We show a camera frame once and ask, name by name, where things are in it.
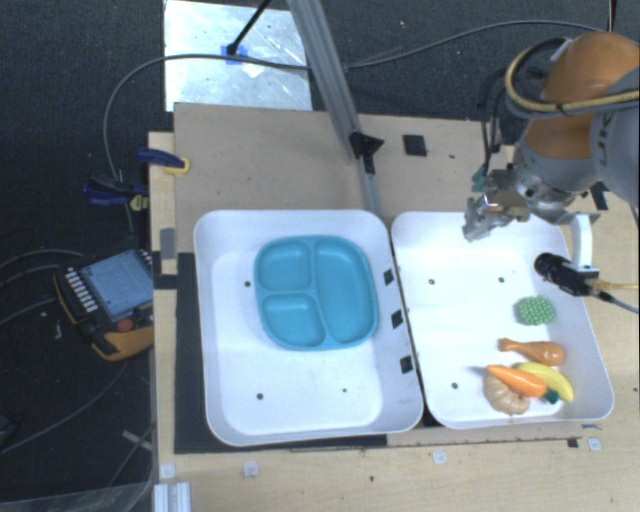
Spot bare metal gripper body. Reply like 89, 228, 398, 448
479, 168, 540, 225

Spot green grapes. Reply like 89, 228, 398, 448
516, 295, 556, 327

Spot white plastic tray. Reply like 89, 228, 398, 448
193, 208, 425, 448
389, 210, 615, 431

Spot brown chicken drumstick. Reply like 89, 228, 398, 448
497, 337, 566, 367

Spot orange carrot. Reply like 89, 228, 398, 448
485, 364, 562, 405

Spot yellow banana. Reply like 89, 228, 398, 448
514, 361, 576, 403

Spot blue divided plate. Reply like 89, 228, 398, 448
253, 234, 380, 352

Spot beige croissant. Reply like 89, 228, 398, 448
482, 373, 531, 416

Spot brown cardboard board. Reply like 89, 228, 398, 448
172, 101, 617, 449

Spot black cylinder on white bracket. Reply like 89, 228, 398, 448
533, 212, 601, 297

